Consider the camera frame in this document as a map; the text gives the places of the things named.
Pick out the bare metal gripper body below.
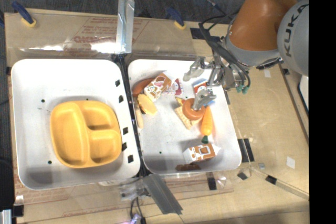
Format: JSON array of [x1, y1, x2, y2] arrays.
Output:
[[206, 58, 247, 92]]

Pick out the red and white carton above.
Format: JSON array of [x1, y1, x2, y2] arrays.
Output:
[[192, 78, 211, 95]]

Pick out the orange carrot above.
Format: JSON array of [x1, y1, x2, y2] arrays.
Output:
[[200, 105, 214, 144]]

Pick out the yellow divided plate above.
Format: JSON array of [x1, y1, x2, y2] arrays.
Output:
[[49, 100, 123, 169]]

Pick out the white plastic tray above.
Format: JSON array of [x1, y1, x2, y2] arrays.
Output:
[[10, 58, 141, 190], [127, 58, 243, 175]]

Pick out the white carton brown squares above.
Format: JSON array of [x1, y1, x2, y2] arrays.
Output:
[[182, 142, 222, 165]]

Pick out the orange doughnut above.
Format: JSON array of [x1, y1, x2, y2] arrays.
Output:
[[182, 97, 207, 121]]

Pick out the brown cardboard board red print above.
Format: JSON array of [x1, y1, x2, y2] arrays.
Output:
[[4, 7, 234, 218]]

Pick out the yellow biscuit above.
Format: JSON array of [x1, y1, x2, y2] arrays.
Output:
[[136, 93, 159, 116]]

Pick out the small red white packet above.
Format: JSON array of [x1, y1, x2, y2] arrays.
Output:
[[167, 78, 184, 97]]

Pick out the orange sausage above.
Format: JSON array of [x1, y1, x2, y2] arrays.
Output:
[[131, 77, 156, 97]]

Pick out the beige pizza slice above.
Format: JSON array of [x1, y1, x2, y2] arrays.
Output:
[[174, 97, 201, 130]]

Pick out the beige bread stick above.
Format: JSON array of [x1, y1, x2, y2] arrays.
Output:
[[134, 102, 145, 130]]

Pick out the white carton brown print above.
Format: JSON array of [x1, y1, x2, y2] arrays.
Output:
[[143, 72, 173, 102]]

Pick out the brown chocolate biscuit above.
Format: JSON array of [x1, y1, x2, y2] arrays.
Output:
[[175, 163, 202, 172]]

